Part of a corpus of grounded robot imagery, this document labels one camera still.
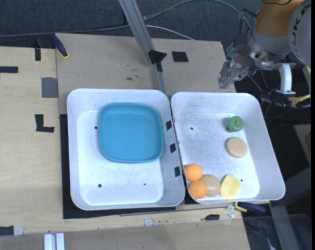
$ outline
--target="orange ball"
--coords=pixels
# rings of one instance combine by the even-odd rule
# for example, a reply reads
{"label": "orange ball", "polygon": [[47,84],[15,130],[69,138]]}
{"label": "orange ball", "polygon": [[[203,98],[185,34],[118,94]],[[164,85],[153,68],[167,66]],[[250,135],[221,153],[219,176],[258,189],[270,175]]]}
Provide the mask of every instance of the orange ball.
{"label": "orange ball", "polygon": [[203,175],[203,169],[198,164],[190,164],[185,167],[185,176],[188,181],[198,181]]}
{"label": "orange ball", "polygon": [[203,181],[193,181],[188,186],[188,191],[194,199],[200,199],[207,194],[207,185]]}

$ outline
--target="black mat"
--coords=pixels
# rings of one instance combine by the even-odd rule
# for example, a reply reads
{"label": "black mat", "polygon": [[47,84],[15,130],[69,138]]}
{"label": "black mat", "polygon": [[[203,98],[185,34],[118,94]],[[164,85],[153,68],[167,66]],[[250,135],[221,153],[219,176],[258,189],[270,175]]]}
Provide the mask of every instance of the black mat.
{"label": "black mat", "polygon": [[173,211],[175,207],[152,207],[86,211],[78,208],[70,196],[68,122],[67,115],[60,115],[61,169],[62,169],[62,207],[63,218],[94,218],[109,215]]}

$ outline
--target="wooden table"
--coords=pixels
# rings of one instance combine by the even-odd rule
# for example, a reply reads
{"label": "wooden table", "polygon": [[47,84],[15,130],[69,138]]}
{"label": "wooden table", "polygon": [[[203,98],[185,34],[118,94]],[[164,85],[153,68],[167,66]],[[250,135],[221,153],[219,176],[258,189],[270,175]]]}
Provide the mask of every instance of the wooden table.
{"label": "wooden table", "polygon": [[[241,213],[234,210],[235,219],[229,219],[230,212],[226,210],[226,205],[207,207],[182,203],[172,212],[63,219],[59,115],[66,113],[66,95],[76,88],[150,89],[153,85],[149,69],[147,71],[147,67],[141,64],[141,53],[133,52],[137,47],[134,38],[119,40],[112,36],[73,34],[58,34],[58,37],[71,54],[68,60],[60,59],[54,49],[41,49],[41,60],[36,60],[33,48],[0,47],[0,66],[14,66],[19,70],[18,73],[0,73],[0,227],[22,227],[26,235],[20,238],[0,237],[0,245],[4,241],[9,242],[9,239],[13,240],[14,245],[17,240],[29,243],[30,239],[34,241],[33,236],[38,241],[44,233],[66,232],[66,238],[71,238],[72,234],[70,241],[75,242],[73,238],[81,236],[82,239],[85,232],[92,237],[94,232],[108,230],[114,234],[128,233],[127,236],[134,236],[135,229],[153,228],[167,236],[175,249],[187,244],[196,245],[191,237],[186,236],[188,232],[197,238],[200,242],[198,245],[207,246],[214,241],[225,245],[225,249],[249,249]],[[112,51],[112,41],[128,55]],[[153,39],[153,43],[156,50],[169,51],[169,59],[166,59],[163,67],[169,96],[180,90],[219,91],[217,72],[224,62],[219,42]],[[102,48],[103,54],[118,53],[123,57],[108,55],[104,56],[105,61],[99,58],[102,53],[96,53],[94,47]],[[201,67],[196,61],[187,68],[184,64],[172,64],[171,50],[187,51],[189,59],[197,60]],[[127,68],[128,74],[119,76],[122,68]],[[171,80],[177,75],[182,80]],[[203,80],[200,75],[207,75],[209,81]],[[45,98],[42,95],[42,79],[49,77],[58,79],[58,98]],[[189,77],[192,84],[182,85],[181,82]],[[37,114],[43,114],[44,126],[54,127],[54,132],[36,131]],[[220,220],[203,221],[209,214],[220,215]],[[144,227],[145,219],[151,219],[153,226]]]}

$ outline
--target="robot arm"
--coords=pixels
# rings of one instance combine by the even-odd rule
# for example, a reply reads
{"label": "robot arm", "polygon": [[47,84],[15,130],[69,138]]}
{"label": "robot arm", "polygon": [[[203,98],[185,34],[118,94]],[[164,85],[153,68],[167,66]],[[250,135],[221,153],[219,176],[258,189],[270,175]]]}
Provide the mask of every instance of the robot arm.
{"label": "robot arm", "polygon": [[[246,45],[236,46],[230,60],[220,72],[220,88],[229,88],[235,81],[256,70],[278,70],[281,88],[274,90],[284,101],[295,95],[291,90],[291,69],[294,64],[281,60],[290,52],[301,64],[311,68],[311,0],[264,0],[248,35]],[[272,95],[272,90],[264,94]]]}

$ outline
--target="blue oval plate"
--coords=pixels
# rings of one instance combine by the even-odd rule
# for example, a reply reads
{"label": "blue oval plate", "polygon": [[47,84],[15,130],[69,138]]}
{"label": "blue oval plate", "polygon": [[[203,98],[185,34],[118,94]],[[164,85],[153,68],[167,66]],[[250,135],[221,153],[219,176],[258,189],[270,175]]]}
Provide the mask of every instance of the blue oval plate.
{"label": "blue oval plate", "polygon": [[104,106],[98,116],[98,139],[103,155],[115,162],[152,162],[163,153],[160,115],[144,104]]}

